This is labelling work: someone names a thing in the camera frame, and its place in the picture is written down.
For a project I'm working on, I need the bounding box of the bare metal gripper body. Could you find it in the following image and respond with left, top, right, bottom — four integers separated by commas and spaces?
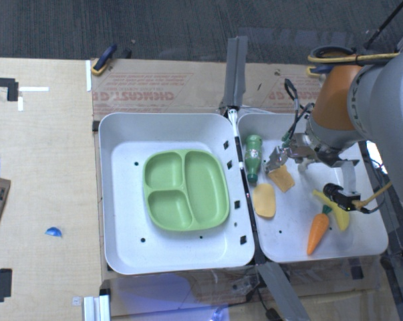
287, 132, 360, 169

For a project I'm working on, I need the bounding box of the tan bread slice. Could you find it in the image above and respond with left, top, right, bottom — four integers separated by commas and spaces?
267, 165, 296, 194

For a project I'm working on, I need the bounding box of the green bottle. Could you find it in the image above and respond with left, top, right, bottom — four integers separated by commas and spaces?
243, 134, 264, 184

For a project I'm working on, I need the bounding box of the pale yellow oval biscuit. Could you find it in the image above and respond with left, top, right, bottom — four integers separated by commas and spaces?
252, 183, 277, 219

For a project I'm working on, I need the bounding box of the green divided plate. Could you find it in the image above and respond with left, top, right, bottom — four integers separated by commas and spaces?
142, 148, 231, 232

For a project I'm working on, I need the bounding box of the yellow banana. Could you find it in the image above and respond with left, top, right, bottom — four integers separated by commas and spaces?
312, 189, 351, 232

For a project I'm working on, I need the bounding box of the white plastic tray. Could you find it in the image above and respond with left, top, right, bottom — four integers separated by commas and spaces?
98, 112, 256, 276
237, 112, 390, 264

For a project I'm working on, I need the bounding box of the orange carrot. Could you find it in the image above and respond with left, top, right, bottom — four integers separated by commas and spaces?
306, 205, 333, 257

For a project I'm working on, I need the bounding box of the brown cardboard board red print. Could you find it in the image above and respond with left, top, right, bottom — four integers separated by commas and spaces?
90, 58, 389, 317

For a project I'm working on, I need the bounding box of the black cylinder on white bracket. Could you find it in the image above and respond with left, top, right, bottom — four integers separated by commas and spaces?
322, 160, 362, 212

